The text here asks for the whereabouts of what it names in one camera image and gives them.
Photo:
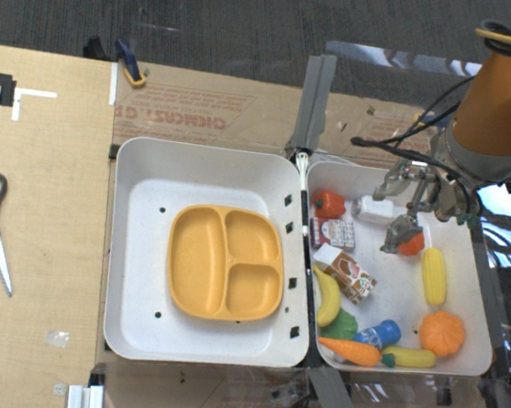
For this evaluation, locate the red toy pepper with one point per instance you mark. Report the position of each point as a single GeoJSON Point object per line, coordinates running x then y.
{"type": "Point", "coordinates": [330, 205]}

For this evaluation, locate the white and brown milk carton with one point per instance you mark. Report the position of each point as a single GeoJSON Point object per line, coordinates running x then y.
{"type": "Point", "coordinates": [349, 272]}

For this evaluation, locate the yellow toy squash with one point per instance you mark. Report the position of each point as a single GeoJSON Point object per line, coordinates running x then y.
{"type": "Point", "coordinates": [410, 357]}

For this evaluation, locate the orange carrot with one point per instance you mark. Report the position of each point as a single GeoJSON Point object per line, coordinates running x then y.
{"type": "Point", "coordinates": [353, 351]}

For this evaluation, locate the orange toy pumpkin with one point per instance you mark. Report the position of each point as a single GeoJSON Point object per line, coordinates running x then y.
{"type": "Point", "coordinates": [442, 334]}

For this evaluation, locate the yellow toy corn cob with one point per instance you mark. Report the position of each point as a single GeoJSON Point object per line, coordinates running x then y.
{"type": "Point", "coordinates": [434, 276]}

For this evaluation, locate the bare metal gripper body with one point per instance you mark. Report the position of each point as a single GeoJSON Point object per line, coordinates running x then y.
{"type": "Point", "coordinates": [449, 185]}

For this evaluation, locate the orange divided plate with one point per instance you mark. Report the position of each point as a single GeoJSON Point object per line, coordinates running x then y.
{"type": "Point", "coordinates": [197, 260]}

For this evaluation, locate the yellow banana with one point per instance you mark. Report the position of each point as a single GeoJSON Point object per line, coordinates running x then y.
{"type": "Point", "coordinates": [330, 300]}

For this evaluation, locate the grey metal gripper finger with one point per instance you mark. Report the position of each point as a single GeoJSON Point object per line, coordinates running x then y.
{"type": "Point", "coordinates": [389, 182]}
{"type": "Point", "coordinates": [399, 230]}

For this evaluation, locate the green toy lettuce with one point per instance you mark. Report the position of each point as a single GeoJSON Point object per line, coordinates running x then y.
{"type": "Point", "coordinates": [343, 327]}

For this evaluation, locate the orange-red toy tomato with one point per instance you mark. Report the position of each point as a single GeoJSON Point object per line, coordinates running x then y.
{"type": "Point", "coordinates": [413, 246]}

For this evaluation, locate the small white bottle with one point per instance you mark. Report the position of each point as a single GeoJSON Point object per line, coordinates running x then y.
{"type": "Point", "coordinates": [375, 210]}

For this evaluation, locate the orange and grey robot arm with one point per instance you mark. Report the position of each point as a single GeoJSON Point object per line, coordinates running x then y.
{"type": "Point", "coordinates": [499, 103]}

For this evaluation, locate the blue bottle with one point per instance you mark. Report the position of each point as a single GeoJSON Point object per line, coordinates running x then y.
{"type": "Point", "coordinates": [380, 334]}

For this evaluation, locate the brown cardboard board red print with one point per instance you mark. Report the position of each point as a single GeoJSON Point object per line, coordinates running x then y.
{"type": "Point", "coordinates": [181, 97]}

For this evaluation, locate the white plastic tray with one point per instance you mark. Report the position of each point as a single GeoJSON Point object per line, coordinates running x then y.
{"type": "Point", "coordinates": [401, 299]}
{"type": "Point", "coordinates": [130, 321]}

